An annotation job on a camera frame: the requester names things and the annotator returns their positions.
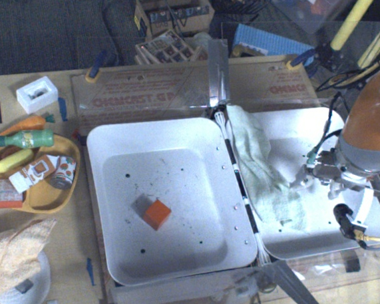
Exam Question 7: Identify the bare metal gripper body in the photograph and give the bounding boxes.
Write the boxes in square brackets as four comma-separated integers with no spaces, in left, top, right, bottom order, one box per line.
[303,145,372,198]

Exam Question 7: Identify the pale green cloth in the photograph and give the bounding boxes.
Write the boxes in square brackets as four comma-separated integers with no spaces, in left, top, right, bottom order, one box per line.
[226,98,309,237]

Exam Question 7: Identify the white plastic tray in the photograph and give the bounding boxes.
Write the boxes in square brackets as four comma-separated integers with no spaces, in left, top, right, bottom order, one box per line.
[227,99,380,265]
[84,110,261,289]

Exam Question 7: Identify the thin black and white rod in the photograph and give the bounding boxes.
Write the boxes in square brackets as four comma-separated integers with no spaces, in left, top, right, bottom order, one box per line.
[214,106,272,269]

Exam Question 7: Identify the blue corrugated sheet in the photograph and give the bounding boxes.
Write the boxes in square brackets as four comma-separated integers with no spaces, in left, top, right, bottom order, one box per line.
[230,15,317,61]

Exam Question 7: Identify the orange cube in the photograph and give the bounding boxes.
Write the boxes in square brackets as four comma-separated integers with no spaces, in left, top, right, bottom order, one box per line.
[140,198,174,233]

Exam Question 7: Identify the yellow foam tube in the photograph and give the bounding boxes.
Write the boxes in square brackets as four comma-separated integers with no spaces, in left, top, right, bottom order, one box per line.
[325,0,380,53]

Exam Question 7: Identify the wooden compartment box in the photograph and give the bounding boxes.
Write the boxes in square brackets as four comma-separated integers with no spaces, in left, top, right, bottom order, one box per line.
[132,26,209,68]

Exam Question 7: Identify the brown cardboard box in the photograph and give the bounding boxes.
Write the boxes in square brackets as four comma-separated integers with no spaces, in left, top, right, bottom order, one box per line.
[132,0,218,42]

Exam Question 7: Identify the white and orange can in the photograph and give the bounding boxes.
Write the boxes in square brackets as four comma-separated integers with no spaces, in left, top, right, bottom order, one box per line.
[47,154,80,192]

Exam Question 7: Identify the yellow divided plate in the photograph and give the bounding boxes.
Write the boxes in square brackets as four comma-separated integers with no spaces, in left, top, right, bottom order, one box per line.
[0,131,87,220]

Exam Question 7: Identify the white and brown carton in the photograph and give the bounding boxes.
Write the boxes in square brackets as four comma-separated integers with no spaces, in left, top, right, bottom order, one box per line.
[6,152,64,196]

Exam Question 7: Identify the white foam box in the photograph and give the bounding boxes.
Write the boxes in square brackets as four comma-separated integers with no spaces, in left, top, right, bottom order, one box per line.
[14,74,61,116]

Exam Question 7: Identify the orange carrot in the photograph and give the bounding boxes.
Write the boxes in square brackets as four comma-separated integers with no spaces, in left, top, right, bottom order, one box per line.
[0,113,57,138]

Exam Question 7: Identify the green bottle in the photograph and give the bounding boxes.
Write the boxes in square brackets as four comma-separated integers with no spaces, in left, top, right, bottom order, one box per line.
[0,127,56,152]

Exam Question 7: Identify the yellow banana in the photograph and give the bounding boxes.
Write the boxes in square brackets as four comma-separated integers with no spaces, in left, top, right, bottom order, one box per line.
[0,148,38,178]

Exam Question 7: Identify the white bowl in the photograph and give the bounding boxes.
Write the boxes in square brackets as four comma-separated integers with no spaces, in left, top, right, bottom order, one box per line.
[0,249,55,304]

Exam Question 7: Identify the orange and white packet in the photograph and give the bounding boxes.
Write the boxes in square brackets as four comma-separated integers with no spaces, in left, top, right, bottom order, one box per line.
[0,177,25,210]

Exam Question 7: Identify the brown sausage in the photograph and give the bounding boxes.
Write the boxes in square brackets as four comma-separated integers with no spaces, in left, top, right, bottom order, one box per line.
[0,145,23,160]

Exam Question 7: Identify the peach towel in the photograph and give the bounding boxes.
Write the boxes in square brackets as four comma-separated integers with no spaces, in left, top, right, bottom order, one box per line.
[0,216,66,304]

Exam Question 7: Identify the black cylinder on white bracket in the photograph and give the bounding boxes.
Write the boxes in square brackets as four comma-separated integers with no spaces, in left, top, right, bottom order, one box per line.
[330,186,380,243]

